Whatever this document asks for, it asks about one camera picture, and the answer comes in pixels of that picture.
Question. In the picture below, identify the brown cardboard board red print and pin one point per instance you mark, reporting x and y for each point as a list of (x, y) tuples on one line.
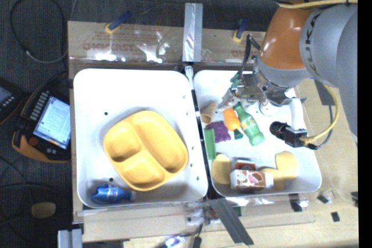
[(87, 37)]

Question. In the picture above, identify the yellow oval lump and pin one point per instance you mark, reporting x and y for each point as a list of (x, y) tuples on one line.
[(43, 209)]

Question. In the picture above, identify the yellow divided plate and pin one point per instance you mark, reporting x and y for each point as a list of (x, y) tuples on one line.
[(145, 151)]

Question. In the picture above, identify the small red can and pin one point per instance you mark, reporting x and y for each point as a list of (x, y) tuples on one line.
[(244, 165)]

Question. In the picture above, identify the white and brown carton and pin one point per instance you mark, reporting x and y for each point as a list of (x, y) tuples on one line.
[(250, 180)]

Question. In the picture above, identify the green plastic bottle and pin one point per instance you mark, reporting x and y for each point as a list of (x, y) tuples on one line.
[(250, 127)]

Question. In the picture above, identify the blue plastic bottle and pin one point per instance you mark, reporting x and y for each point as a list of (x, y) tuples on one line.
[(112, 194)]

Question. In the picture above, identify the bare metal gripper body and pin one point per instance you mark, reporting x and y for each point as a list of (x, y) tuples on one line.
[(255, 87)]

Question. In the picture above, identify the black cylinder on white bracket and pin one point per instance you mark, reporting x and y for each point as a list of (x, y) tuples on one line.
[(290, 133)]

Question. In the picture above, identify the orange carrot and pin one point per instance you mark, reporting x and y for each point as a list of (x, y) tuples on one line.
[(231, 120)]

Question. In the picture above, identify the purple grapes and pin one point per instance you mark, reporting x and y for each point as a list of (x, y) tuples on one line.
[(219, 130)]

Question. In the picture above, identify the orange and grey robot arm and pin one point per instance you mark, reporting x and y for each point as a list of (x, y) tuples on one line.
[(325, 43)]

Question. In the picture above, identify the green rectangular block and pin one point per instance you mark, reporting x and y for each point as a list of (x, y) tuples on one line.
[(210, 143)]

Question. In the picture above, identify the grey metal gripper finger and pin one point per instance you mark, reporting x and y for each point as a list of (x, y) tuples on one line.
[(225, 101), (250, 102)]

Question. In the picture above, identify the white plastic tray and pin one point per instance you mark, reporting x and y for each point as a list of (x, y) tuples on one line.
[(261, 151), (130, 87)]

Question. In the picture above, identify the beige ice cream cone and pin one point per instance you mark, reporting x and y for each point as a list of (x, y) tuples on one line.
[(208, 111)]

